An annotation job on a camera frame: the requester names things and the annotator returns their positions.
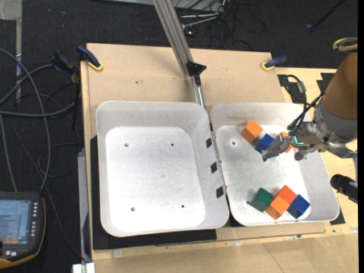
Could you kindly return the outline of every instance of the colored cube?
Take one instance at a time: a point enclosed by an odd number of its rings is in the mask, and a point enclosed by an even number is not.
[[[266,213],[276,220],[287,210],[287,208],[289,208],[289,203],[280,195],[276,195],[271,204],[267,207]]]
[[[252,143],[254,139],[263,131],[263,128],[254,120],[249,122],[249,124],[240,133],[249,143]]]
[[[299,218],[309,208],[310,203],[300,194],[293,200],[287,211],[295,218]]]
[[[284,131],[282,131],[280,134],[282,134],[283,137],[288,137],[288,134]],[[293,146],[289,146],[284,152],[289,152],[293,148]]]
[[[257,146],[255,147],[255,149],[262,153],[262,151],[266,150],[269,148],[269,145],[271,142],[273,142],[274,138],[272,138],[270,135],[265,134],[264,137],[262,138],[262,140],[257,144]]]
[[[250,202],[250,205],[259,210],[260,212],[264,212],[267,209],[267,207],[271,204],[272,199],[273,199],[273,194],[269,193],[263,188],[259,188],[253,200]]]
[[[282,197],[288,204],[291,204],[297,197],[297,194],[293,192],[287,185],[278,192],[278,195]]]

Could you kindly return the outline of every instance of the screen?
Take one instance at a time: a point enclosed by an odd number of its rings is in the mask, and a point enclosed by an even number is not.
[[[0,200],[0,240],[3,243],[27,244],[30,207],[29,200]]]

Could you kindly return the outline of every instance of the blue cube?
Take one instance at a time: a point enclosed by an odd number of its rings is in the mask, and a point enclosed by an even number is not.
[[[293,200],[287,211],[295,218],[299,218],[309,208],[310,203],[300,194]]]
[[[262,153],[262,151],[269,148],[269,145],[271,142],[273,142],[274,138],[272,138],[270,135],[265,134],[264,137],[260,140],[260,142],[257,144],[255,149]]]

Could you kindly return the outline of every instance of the empty white tray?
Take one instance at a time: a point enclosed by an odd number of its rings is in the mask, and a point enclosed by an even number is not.
[[[222,173],[227,186],[230,211],[242,225],[257,226],[289,222],[329,221],[339,214],[339,205],[330,185],[324,161],[319,152],[301,161],[294,159],[295,148],[266,162],[240,132],[255,120],[264,133],[273,138],[302,112],[302,107],[289,103],[220,103],[212,107],[210,116],[216,136]],[[301,194],[310,207],[298,219],[285,212],[274,220],[260,212],[251,201],[260,187],[275,195],[284,186]]]
[[[109,234],[224,226],[229,208],[204,108],[108,101],[96,121],[101,223]]]

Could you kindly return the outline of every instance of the green cube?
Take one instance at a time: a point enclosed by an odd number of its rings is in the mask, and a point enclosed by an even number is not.
[[[259,210],[260,212],[264,212],[267,209],[267,207],[271,204],[272,200],[273,200],[273,194],[269,193],[263,188],[259,188],[253,200],[250,202],[250,205]]]

